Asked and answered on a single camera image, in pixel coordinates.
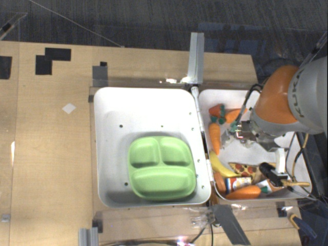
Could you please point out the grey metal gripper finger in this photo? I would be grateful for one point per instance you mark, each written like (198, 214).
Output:
(246, 143)
(226, 137)

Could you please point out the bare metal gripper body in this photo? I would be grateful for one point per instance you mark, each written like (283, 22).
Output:
(246, 131)

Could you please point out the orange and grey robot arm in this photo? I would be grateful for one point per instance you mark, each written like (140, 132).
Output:
(276, 104)

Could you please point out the orange carrot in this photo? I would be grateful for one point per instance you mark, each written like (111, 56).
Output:
(232, 114)
(215, 137)
(243, 192)

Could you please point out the white plastic tray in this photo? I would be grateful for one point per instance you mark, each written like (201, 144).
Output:
(153, 109)
(246, 155)

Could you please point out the pizza slice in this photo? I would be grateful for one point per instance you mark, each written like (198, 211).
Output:
(243, 169)

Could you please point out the short red-orange carrot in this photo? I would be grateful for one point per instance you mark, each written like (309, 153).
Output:
(215, 110)

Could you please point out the yellow banana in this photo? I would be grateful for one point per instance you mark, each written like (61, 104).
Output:
(221, 166)

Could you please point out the white bottle with red cap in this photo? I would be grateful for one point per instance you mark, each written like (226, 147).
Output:
(239, 183)

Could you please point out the orange sausage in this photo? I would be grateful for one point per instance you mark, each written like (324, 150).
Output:
(220, 183)

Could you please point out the green divided plate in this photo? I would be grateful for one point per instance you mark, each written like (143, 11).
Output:
(161, 170)

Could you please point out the black cylinder on white bracket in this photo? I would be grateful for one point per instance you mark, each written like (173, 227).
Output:
(272, 174)

